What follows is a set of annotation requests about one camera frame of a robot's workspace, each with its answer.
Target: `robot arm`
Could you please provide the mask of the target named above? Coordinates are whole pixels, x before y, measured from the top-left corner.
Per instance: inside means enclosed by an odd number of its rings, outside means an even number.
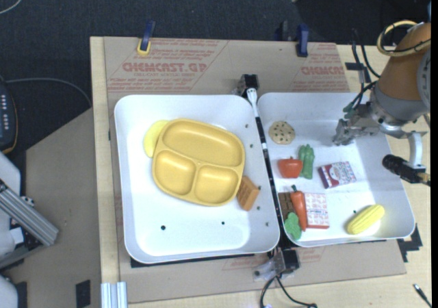
[[[381,38],[401,24],[413,27],[394,50],[386,50]],[[410,183],[429,186],[430,177],[421,165],[421,136],[426,132],[405,132],[402,128],[430,112],[430,37],[430,23],[417,25],[411,21],[396,23],[382,32],[377,47],[390,59],[379,80],[363,89],[370,90],[370,100],[365,104],[352,102],[344,109],[346,115],[339,120],[333,138],[336,145],[347,145],[355,138],[379,131],[406,138],[411,147],[409,161],[388,155],[383,165]]]

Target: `white tray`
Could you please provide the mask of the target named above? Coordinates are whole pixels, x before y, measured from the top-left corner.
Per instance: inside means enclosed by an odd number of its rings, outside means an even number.
[[[289,237],[299,246],[405,238],[414,230],[415,220],[402,182],[382,166],[384,156],[391,153],[386,136],[379,133],[357,138],[347,146],[332,143],[337,121],[344,114],[342,109],[354,97],[352,93],[268,93],[258,102],[277,192],[291,190],[295,184],[303,192],[327,197],[329,229],[307,229],[299,240]],[[289,145],[278,145],[269,138],[270,125],[278,120],[287,121],[296,131],[296,139]],[[297,158],[304,144],[310,144],[315,152],[313,179],[282,178],[277,160]],[[343,161],[350,162],[357,181],[324,189],[317,167]],[[349,235],[345,226],[354,211],[375,203],[384,206],[383,219],[360,235]]]
[[[125,246],[146,264],[265,253],[280,236],[253,110],[235,95],[129,95],[114,109],[123,201]],[[243,143],[244,175],[261,186],[254,207],[233,199],[220,207],[182,201],[154,183],[142,141],[158,120],[189,118],[234,133]]]

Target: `table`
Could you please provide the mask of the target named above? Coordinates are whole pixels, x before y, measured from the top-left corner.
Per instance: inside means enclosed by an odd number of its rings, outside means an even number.
[[[263,47],[263,42],[256,42]],[[91,37],[92,86],[94,100],[94,137],[96,151],[96,177],[99,208],[99,239],[101,249],[101,279],[102,282],[116,283],[120,281],[118,267],[118,245],[116,240],[116,219],[114,212],[113,181],[111,149],[108,140],[110,122],[107,106],[107,89],[105,74],[105,47],[102,37]],[[376,47],[366,47],[368,59],[373,68],[382,71],[387,57],[381,55]],[[353,62],[349,46],[339,45],[337,50],[342,63]],[[357,73],[346,70],[346,78],[351,91],[359,90]],[[428,130],[421,118],[412,127],[406,129]],[[406,141],[389,139],[394,155],[409,158]],[[423,137],[423,164],[430,172],[430,134]],[[417,283],[431,299],[431,232],[430,232],[430,188],[424,185],[405,183],[407,194],[411,201],[413,213],[423,241],[423,247],[418,252],[409,253],[406,263],[407,274],[396,277],[381,277],[361,279],[357,281],[342,281],[339,283],[324,283],[304,285],[290,289],[291,295],[301,301],[316,302],[319,307],[421,307],[425,305],[413,289]],[[179,300],[164,300],[159,302],[138,303],[130,307],[258,307],[260,291],[240,292],[184,298]],[[273,307],[292,307],[293,305],[280,289],[269,290],[265,296],[265,304]]]

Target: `cardboard sheet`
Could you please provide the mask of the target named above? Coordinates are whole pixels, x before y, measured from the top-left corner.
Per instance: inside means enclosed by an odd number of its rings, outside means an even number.
[[[27,283],[28,307],[100,307],[101,266],[92,110],[26,151],[26,195],[59,230],[53,246],[37,250],[6,275]]]
[[[130,303],[258,290],[253,270],[266,254],[133,268],[123,241],[123,209],[114,128],[114,106],[129,94],[229,94],[243,74],[257,74],[266,92],[347,92],[335,44],[309,43],[308,57],[295,42],[152,39],[151,53],[136,53],[137,38],[104,38],[114,171],[120,280]],[[298,248],[301,268],[285,285],[405,273],[397,241]]]

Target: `orange carrot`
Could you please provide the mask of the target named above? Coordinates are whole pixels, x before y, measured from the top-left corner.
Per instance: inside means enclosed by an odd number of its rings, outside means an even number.
[[[301,230],[306,231],[307,213],[304,194],[301,191],[298,191],[295,185],[292,186],[292,189],[294,189],[294,191],[290,193],[290,200],[294,206],[295,214],[298,216]]]

